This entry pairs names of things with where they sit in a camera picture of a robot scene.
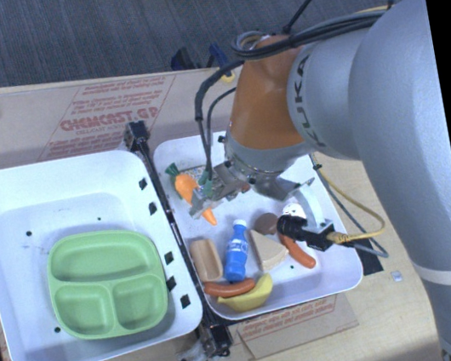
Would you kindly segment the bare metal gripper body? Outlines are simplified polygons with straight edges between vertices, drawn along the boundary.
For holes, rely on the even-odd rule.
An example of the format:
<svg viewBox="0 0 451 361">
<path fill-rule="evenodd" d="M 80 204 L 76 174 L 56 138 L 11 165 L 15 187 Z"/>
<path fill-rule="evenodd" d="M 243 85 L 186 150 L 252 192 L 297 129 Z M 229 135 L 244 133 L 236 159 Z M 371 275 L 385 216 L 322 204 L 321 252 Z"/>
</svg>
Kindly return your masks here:
<svg viewBox="0 0 451 361">
<path fill-rule="evenodd" d="M 205 195 L 215 203 L 225 199 L 230 201 L 239 193 L 248 192 L 256 183 L 256 177 L 248 174 L 242 166 L 231 158 L 213 167 L 204 185 Z"/>
</svg>

